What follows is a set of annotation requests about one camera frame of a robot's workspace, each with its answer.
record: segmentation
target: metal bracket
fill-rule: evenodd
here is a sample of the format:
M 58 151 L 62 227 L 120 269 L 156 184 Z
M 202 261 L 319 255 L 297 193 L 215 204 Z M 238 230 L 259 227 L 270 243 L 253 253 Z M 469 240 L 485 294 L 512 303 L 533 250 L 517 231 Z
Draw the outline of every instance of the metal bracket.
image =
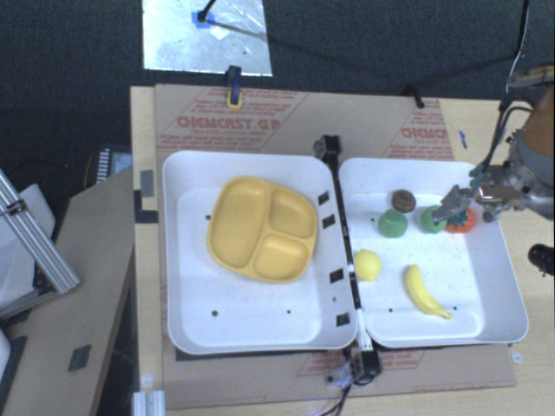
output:
M 11 216 L 13 216 L 14 214 L 17 214 L 18 212 L 24 211 L 26 209 L 27 204 L 25 203 L 25 200 L 19 198 L 15 202 L 9 204 L 8 206 L 5 206 L 4 211 L 0 212 L 0 217 L 5 216 L 6 214 L 10 214 Z
M 166 393 L 133 393 L 133 416 L 166 416 Z

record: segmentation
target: yellow divided plate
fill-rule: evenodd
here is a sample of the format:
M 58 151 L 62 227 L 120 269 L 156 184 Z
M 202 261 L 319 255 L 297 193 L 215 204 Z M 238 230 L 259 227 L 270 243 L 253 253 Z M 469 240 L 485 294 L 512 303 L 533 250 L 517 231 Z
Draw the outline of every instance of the yellow divided plate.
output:
M 303 195 L 263 179 L 225 184 L 210 219 L 213 259 L 236 273 L 272 283 L 298 279 L 317 236 L 317 213 Z

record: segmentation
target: toy food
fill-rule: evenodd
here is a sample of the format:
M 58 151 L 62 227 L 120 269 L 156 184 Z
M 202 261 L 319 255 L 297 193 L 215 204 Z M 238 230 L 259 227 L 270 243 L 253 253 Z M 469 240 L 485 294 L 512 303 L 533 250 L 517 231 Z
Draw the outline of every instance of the toy food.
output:
M 374 281 L 382 272 L 382 261 L 374 251 L 360 250 L 355 254 L 355 271 L 363 281 Z
M 411 212 L 416 207 L 416 199 L 410 191 L 397 190 L 393 193 L 391 204 L 395 210 L 400 212 Z
M 446 319 L 451 319 L 451 313 L 448 313 L 443 307 L 429 294 L 422 274 L 417 265 L 411 265 L 405 277 L 408 294 L 410 295 L 416 306 L 427 315 L 440 315 Z
M 219 265 L 272 283 L 297 280 L 309 266 L 317 212 L 302 194 L 268 180 L 237 177 L 212 211 L 206 244 Z
M 463 212 L 449 218 L 445 229 L 449 232 L 467 232 L 474 227 L 475 223 L 474 212 L 470 208 L 466 208 Z
M 385 211 L 378 221 L 378 230 L 385 237 L 400 237 L 408 227 L 408 220 L 402 212 Z
M 420 222 L 422 224 L 422 228 L 425 231 L 431 232 L 433 234 L 437 234 L 441 230 L 444 230 L 445 227 L 447 226 L 447 220 L 442 220 L 438 224 L 434 223 L 434 220 L 432 219 L 432 212 L 434 212 L 438 208 L 439 208 L 438 205 L 429 206 L 428 208 L 426 208 L 426 210 L 422 212 L 420 216 Z

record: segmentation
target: black cable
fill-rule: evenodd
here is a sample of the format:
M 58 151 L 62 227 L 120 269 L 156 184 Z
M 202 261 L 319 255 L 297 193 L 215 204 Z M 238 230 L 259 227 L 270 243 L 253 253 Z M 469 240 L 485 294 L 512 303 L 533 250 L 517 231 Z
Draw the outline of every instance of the black cable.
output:
M 524 0 L 522 3 L 522 13 L 520 14 L 520 30 L 519 41 L 514 56 L 517 57 L 522 51 L 522 44 L 524 43 L 524 36 L 526 34 L 526 25 L 528 22 L 528 10 L 530 9 L 530 0 Z
M 330 416 L 330 414 L 334 414 L 334 416 L 339 416 L 341 414 L 341 411 L 343 410 L 343 406 L 345 405 L 345 400 L 347 400 L 347 396 L 349 395 L 350 387 L 351 386 L 346 386 L 343 390 L 343 395 L 341 396 L 339 402 L 337 402 L 327 412 L 321 413 L 319 416 Z
M 511 107 L 499 113 L 499 118 L 497 119 L 497 124 L 495 125 L 495 130 L 493 132 L 492 145 L 489 149 L 489 152 L 487 153 L 486 158 L 482 162 L 482 165 L 483 165 L 482 172 L 486 172 L 487 169 L 489 168 L 489 165 L 492 161 L 493 153 L 495 153 L 495 149 L 497 148 L 497 145 L 500 143 L 501 139 L 503 138 L 503 135 L 505 134 L 506 124 L 509 121 L 509 117 L 514 111 L 525 111 L 527 113 L 530 113 L 532 110 L 528 107 Z
M 87 162 L 87 167 L 85 168 L 85 179 L 83 179 L 83 188 L 87 189 L 88 188 L 88 172 L 90 171 L 90 166 L 93 163 L 93 157 L 95 155 L 91 154 L 90 157 L 88 158 L 88 162 Z
M 374 381 L 374 376 L 365 374 L 353 382 L 358 387 L 366 387 Z

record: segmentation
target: lemon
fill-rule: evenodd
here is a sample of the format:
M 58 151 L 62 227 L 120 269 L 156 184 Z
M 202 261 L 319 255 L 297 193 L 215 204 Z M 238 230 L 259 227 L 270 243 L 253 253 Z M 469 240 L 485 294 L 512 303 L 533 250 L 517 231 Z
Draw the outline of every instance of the lemon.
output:
M 355 255 L 355 271 L 363 281 L 374 281 L 382 271 L 382 261 L 374 251 L 360 250 Z

